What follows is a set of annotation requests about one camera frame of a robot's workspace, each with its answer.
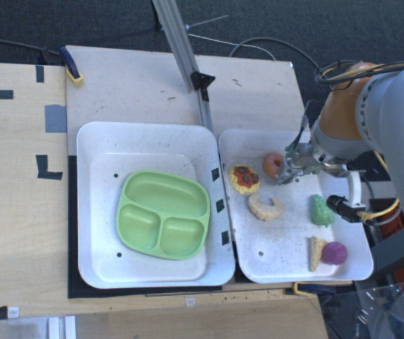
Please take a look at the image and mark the green divided plate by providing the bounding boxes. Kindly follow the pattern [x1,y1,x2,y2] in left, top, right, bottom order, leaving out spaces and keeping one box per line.
[116,169,211,261]

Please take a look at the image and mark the beige croissant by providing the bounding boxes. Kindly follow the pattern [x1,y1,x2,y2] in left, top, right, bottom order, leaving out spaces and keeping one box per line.
[247,193,284,222]

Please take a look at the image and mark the beige ice cream cone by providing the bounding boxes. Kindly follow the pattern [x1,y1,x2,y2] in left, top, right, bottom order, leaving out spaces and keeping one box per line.
[308,236,328,273]

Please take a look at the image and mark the black cylinder on white bracket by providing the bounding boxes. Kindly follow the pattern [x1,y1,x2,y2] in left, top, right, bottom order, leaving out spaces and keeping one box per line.
[326,169,367,225]

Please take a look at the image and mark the green grapes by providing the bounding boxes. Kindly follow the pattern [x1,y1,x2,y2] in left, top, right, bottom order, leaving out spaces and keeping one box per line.
[310,194,334,228]

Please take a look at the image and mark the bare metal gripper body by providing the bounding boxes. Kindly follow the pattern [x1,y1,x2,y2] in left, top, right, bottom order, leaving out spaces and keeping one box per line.
[284,142,331,178]

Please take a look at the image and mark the yellow pasta with red sauce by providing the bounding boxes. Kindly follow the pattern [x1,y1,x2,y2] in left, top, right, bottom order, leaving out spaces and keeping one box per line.
[227,164,261,195]

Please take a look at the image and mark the pale wooden board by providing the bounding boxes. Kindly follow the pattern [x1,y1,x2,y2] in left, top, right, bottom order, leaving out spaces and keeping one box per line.
[65,44,355,292]

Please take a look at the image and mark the white plastic tray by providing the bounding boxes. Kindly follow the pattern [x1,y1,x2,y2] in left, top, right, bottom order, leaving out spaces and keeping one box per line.
[218,128,375,285]
[76,121,237,290]

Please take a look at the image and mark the purple ice cream scoop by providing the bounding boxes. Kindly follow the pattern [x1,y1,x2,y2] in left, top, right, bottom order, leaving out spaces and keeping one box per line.
[321,241,348,266]

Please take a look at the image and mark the orange doughnut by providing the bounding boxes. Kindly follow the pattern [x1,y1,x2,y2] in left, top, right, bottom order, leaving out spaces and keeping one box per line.
[262,152,285,179]

